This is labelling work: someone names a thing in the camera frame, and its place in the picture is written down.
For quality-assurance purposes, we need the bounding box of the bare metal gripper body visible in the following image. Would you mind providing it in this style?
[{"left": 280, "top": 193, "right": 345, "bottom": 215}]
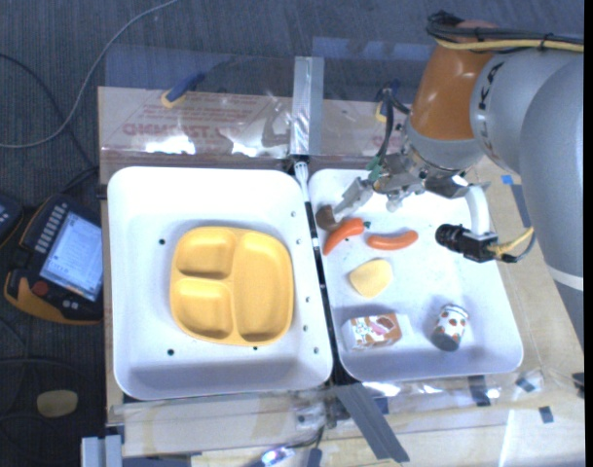
[{"left": 372, "top": 153, "right": 474, "bottom": 200}]

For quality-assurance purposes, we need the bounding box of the brown toy chunk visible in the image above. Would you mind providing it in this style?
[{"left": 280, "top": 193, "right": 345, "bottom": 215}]
[{"left": 315, "top": 204, "right": 345, "bottom": 234}]

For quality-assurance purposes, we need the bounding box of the orange sausage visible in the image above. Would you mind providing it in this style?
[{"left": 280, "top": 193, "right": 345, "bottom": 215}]
[{"left": 364, "top": 229, "right": 420, "bottom": 252}]

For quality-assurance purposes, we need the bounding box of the orange carrot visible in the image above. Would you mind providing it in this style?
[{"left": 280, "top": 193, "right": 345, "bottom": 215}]
[{"left": 321, "top": 217, "right": 372, "bottom": 257}]

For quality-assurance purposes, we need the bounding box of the thin black and white rod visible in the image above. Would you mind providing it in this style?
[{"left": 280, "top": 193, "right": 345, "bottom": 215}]
[{"left": 293, "top": 160, "right": 337, "bottom": 384}]

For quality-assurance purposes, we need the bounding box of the pale yellow biscuit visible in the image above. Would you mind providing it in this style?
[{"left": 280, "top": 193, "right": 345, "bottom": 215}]
[{"left": 348, "top": 257, "right": 394, "bottom": 300}]

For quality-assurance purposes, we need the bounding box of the white plastic tray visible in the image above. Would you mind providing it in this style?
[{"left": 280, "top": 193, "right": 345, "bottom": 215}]
[
  {"left": 105, "top": 165, "right": 335, "bottom": 402},
  {"left": 306, "top": 167, "right": 525, "bottom": 384}
]

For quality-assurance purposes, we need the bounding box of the brown and white carton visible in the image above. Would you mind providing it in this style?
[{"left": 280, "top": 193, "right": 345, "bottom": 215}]
[{"left": 341, "top": 312, "right": 404, "bottom": 351}]

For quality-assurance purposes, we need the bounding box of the yellow divided plate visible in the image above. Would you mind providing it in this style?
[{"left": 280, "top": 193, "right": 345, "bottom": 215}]
[{"left": 168, "top": 226, "right": 296, "bottom": 347}]

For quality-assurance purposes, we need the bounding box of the white can with red print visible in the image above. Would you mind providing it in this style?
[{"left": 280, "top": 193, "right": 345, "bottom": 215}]
[{"left": 429, "top": 304, "right": 470, "bottom": 353}]

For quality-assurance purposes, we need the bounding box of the brown cardboard board red print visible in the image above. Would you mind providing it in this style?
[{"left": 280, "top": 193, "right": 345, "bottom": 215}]
[{"left": 96, "top": 85, "right": 585, "bottom": 457}]

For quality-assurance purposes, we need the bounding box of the pale yellow oval object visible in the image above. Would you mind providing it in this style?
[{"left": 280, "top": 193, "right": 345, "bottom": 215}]
[{"left": 36, "top": 388, "right": 80, "bottom": 419}]

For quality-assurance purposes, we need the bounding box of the black cylinder on white bracket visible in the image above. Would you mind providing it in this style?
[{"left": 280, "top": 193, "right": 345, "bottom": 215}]
[{"left": 434, "top": 183, "right": 500, "bottom": 265}]

